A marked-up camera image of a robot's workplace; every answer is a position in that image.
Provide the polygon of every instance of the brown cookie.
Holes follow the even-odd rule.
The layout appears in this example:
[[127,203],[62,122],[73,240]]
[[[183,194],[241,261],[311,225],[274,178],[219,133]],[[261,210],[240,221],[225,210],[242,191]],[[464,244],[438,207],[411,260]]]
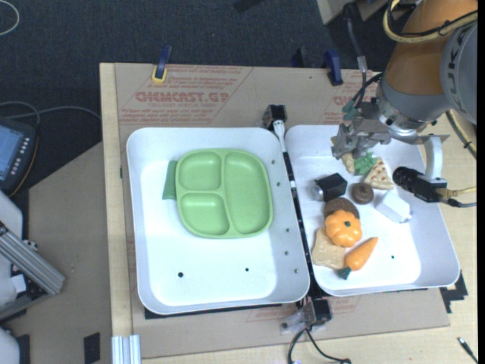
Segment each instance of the brown cookie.
[[324,206],[324,218],[327,218],[329,215],[335,213],[337,210],[345,210],[346,212],[351,212],[356,218],[360,218],[357,206],[355,206],[352,201],[345,197],[337,197],[331,199],[329,202],[326,202]]
[[370,184],[359,182],[352,185],[352,198],[355,203],[365,205],[374,199],[374,190]]

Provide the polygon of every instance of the toy pizza slice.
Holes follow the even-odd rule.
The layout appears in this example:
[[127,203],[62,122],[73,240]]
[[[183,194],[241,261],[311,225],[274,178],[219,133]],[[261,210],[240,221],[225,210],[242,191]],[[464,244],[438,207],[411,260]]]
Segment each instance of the toy pizza slice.
[[338,270],[344,265],[345,252],[346,249],[343,246],[336,246],[333,243],[323,227],[318,229],[315,245],[311,251],[311,260],[315,265],[324,265]]
[[371,185],[374,189],[391,190],[394,188],[394,183],[391,181],[381,158],[377,158],[376,164],[372,166],[364,182]]

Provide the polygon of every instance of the toy carrot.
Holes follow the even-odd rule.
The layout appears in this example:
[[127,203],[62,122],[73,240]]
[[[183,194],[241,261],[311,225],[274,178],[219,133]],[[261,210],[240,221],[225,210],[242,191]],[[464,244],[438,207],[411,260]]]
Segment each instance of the toy carrot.
[[351,271],[360,270],[371,257],[378,240],[378,237],[371,237],[365,243],[350,251],[346,256],[345,267],[337,271],[337,274],[342,279],[347,279]]

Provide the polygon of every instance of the toy pumpkin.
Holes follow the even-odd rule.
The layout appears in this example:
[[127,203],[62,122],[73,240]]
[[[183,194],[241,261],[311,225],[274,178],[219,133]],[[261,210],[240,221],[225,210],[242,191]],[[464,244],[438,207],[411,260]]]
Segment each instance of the toy pumpkin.
[[325,219],[327,236],[337,246],[349,248],[362,238],[361,222],[351,212],[337,210]]

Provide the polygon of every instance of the blue clamp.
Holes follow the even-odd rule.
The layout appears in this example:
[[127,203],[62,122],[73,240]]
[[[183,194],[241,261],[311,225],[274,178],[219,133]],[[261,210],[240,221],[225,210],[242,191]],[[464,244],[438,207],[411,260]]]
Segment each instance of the blue clamp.
[[328,77],[332,85],[342,85],[342,74],[340,73],[340,56],[333,49],[328,49],[324,54],[324,67],[328,67]]
[[152,81],[154,83],[162,84],[163,82],[165,82],[165,78],[167,77],[166,64],[170,60],[171,54],[172,46],[165,45],[161,50],[158,65],[153,68]]

